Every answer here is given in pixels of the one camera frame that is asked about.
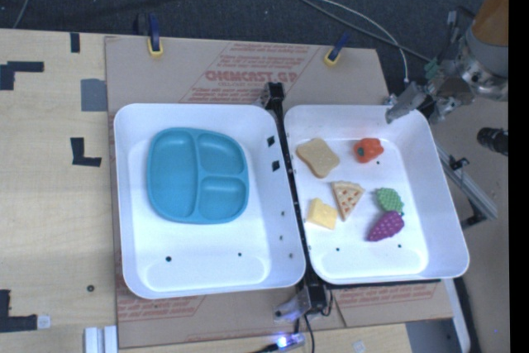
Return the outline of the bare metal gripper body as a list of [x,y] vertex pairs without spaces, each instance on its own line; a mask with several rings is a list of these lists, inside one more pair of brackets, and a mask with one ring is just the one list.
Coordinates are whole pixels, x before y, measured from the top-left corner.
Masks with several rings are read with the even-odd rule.
[[508,80],[493,74],[472,54],[443,61],[435,58],[425,66],[425,76],[427,93],[444,107],[468,105],[477,97],[508,100]]

